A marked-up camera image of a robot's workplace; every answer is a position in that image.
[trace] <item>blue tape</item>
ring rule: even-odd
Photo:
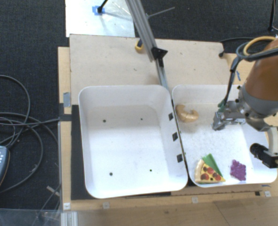
[[[95,15],[102,15],[103,13],[105,13],[105,9],[104,8],[102,8],[102,11],[101,11],[101,13],[98,13],[98,9],[99,8],[99,6],[93,6],[92,7],[92,11],[93,11],[93,13],[95,14]]]
[[[238,71],[236,71],[236,74],[237,74],[238,80],[241,81],[240,74]]]

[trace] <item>black cable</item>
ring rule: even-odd
[[[38,126],[43,126],[48,131],[48,133],[53,137],[53,139],[56,141],[56,144],[58,145],[58,140],[57,140],[55,134],[51,131],[51,129],[48,126],[46,126],[46,124],[57,122],[57,121],[59,121],[59,119],[51,119],[51,120],[48,120],[48,121],[39,121],[39,120],[29,116],[30,115],[31,103],[30,103],[29,93],[28,93],[27,89],[25,88],[25,86],[21,82],[19,82],[18,80],[14,79],[10,76],[0,75],[0,78],[9,79],[9,80],[17,83],[20,87],[22,87],[22,89],[26,93],[27,100],[28,100],[28,109],[27,109],[26,114],[0,112],[0,121],[7,121],[8,122],[8,123],[0,123],[0,125],[10,126],[10,127],[13,127],[13,129],[14,129],[13,135],[11,135],[8,138],[2,140],[0,142],[0,144],[10,140],[10,142],[6,145],[6,147],[8,149],[10,149],[15,144],[15,142],[19,139],[19,137],[21,136],[22,133],[27,132],[27,131],[31,131],[38,138],[39,143],[40,143],[40,148],[41,148],[39,162],[36,164],[36,167],[31,171],[31,173],[27,177],[25,177],[23,180],[21,180],[20,182],[14,184],[13,186],[10,186],[9,188],[6,188],[6,189],[0,191],[0,194],[1,194],[1,193],[7,192],[7,191],[9,191],[13,188],[16,188],[16,187],[20,186],[22,183],[24,183],[26,180],[28,180],[38,170],[39,166],[41,165],[42,158],[43,158],[43,153],[44,153],[44,146],[43,146],[43,142],[42,142],[41,137],[39,136],[38,132],[34,128],[36,128]],[[5,116],[22,117],[23,122],[5,118]],[[27,123],[28,120],[34,121],[34,123]],[[19,130],[18,133],[16,133],[16,126],[22,127]]]
[[[30,107],[31,107],[30,96],[29,96],[28,90],[26,89],[26,87],[25,87],[20,81],[16,80],[16,79],[13,78],[13,77],[10,77],[10,76],[7,76],[7,75],[1,75],[1,74],[0,74],[0,78],[7,79],[7,80],[10,80],[10,81],[13,81],[13,82],[17,83],[20,87],[22,87],[22,89],[23,89],[24,92],[26,93],[27,100],[28,100],[28,109],[27,109],[27,113],[26,113],[25,120],[24,120],[24,123],[26,123],[27,120],[28,120],[29,114],[30,114]],[[10,149],[10,148],[14,145],[14,143],[18,140],[18,138],[19,138],[20,135],[22,134],[22,130],[23,130],[23,128],[21,128],[21,130],[20,130],[19,133],[17,134],[16,138],[15,138],[15,139],[13,140],[13,142],[8,146],[8,149]]]
[[[42,159],[43,159],[43,154],[44,154],[44,145],[43,145],[43,142],[41,140],[41,137],[39,136],[39,134],[37,133],[36,130],[34,130],[33,128],[29,127],[29,129],[36,135],[36,137],[38,138],[39,142],[40,142],[40,159],[39,159],[39,162],[36,164],[36,167],[31,171],[31,173],[25,177],[23,180],[21,180],[20,182],[14,184],[13,186],[10,186],[2,191],[0,191],[0,194],[4,193],[4,192],[7,192],[17,186],[20,186],[22,183],[24,183],[25,181],[27,181],[36,171],[37,169],[39,168],[41,162],[42,162]]]
[[[262,58],[267,58],[267,57],[278,55],[278,48],[273,48],[273,49],[261,51],[261,52],[254,53],[254,54],[251,54],[251,55],[244,55],[242,51],[247,44],[248,44],[248,42],[241,44],[236,49],[236,54],[239,58],[247,60],[249,62],[254,61],[254,60],[258,60],[258,59],[262,59]]]
[[[48,124],[57,122],[58,119],[51,119],[48,121],[41,121],[41,122],[35,122],[35,123],[18,123],[18,124],[7,124],[7,123],[0,123],[1,126],[34,126],[34,125],[41,125],[41,124]]]
[[[58,210],[59,209],[59,205],[60,205],[60,199],[57,200],[57,204],[54,207],[54,210]]]
[[[236,49],[236,54],[237,57],[233,60],[232,65],[231,65],[231,69],[230,69],[230,78],[229,78],[229,83],[228,83],[228,89],[227,89],[227,93],[225,98],[222,100],[222,102],[218,105],[220,108],[223,105],[226,105],[227,101],[228,101],[228,97],[230,94],[230,89],[232,87],[232,84],[234,82],[234,78],[235,78],[235,72],[237,69],[238,64],[240,63],[241,60],[247,60],[249,62],[254,61],[254,60],[258,60],[258,59],[262,59],[262,58],[267,58],[267,57],[271,57],[271,56],[276,56],[278,55],[278,48],[273,48],[273,49],[269,49],[269,50],[265,50],[265,51],[261,51],[258,53],[254,53],[251,55],[244,55],[243,54],[243,49],[244,47],[248,44],[249,42],[243,43],[241,44],[237,49]]]
[[[19,114],[19,113],[12,113],[12,112],[0,112],[0,115],[7,115],[7,116],[17,116],[17,117],[25,117],[26,115],[23,115],[23,114]],[[49,133],[50,135],[53,137],[53,139],[56,141],[56,144],[58,144],[58,140],[56,138],[56,136],[54,135],[54,133],[50,130],[50,128],[44,124],[41,123],[41,121],[29,116],[28,117],[29,120],[32,120],[32,121],[35,121],[35,122],[39,122],[38,125],[34,125],[33,127],[36,127],[36,126],[43,126]]]
[[[7,119],[7,118],[4,118],[4,117],[0,117],[0,120],[2,120],[2,121],[8,121],[9,123],[13,124],[11,120],[9,120],[9,119]],[[9,145],[13,142],[15,136],[16,136],[16,127],[14,126],[14,127],[13,127],[13,135],[10,137],[11,140],[10,140],[10,142],[9,142],[7,145],[5,145],[5,147],[9,146]]]
[[[225,43],[225,42],[232,41],[232,40],[253,40],[253,39],[254,39],[254,37],[236,37],[236,38],[228,38],[228,39],[220,40],[218,42]]]

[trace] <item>wooden board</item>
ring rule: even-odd
[[[59,48],[59,94],[60,97],[64,92],[69,92],[71,89],[70,83],[70,63],[69,63],[69,48]],[[234,55],[226,54],[224,58],[218,58],[225,61],[227,65],[230,65]],[[251,64],[248,62],[242,62],[240,65],[239,73],[241,81],[235,83],[242,83],[244,76],[247,76]],[[71,113],[70,108],[65,108],[65,113]],[[272,124],[278,123],[278,115],[274,118],[270,118]],[[255,191],[266,190],[270,191],[273,196],[278,196],[278,178],[276,182],[267,186],[261,185],[244,185],[244,186],[232,186],[232,187],[219,187],[212,188],[210,190],[204,190],[203,188],[193,187],[185,188],[179,192],[172,193],[169,197],[128,197],[128,198],[115,198],[109,200],[75,200],[71,201],[71,123],[61,123],[61,141],[62,141],[62,179],[63,179],[63,203],[70,203],[72,210],[88,210],[88,209],[101,209],[103,202],[109,202],[111,208],[135,208],[135,207],[153,207],[157,205],[178,205],[178,204],[191,204],[192,197],[198,197],[199,202],[213,202],[220,200],[234,200],[243,198],[256,198]]]
[[[78,94],[86,86],[158,84],[155,62],[135,50],[136,38],[92,35],[70,36],[71,97],[78,104]],[[170,89],[179,84],[226,84],[229,68],[219,58],[220,43],[185,40],[156,40],[168,50],[164,57]]]
[[[80,211],[78,220],[96,226],[271,226],[278,225],[278,197]]]

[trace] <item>toy pizza slice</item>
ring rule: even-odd
[[[225,179],[202,159],[199,160],[197,167],[195,168],[194,178],[196,183],[225,182]]]

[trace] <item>purple toy grapes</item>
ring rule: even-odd
[[[236,160],[233,160],[232,165],[231,165],[231,173],[230,174],[240,181],[245,181],[246,180],[246,166]]]

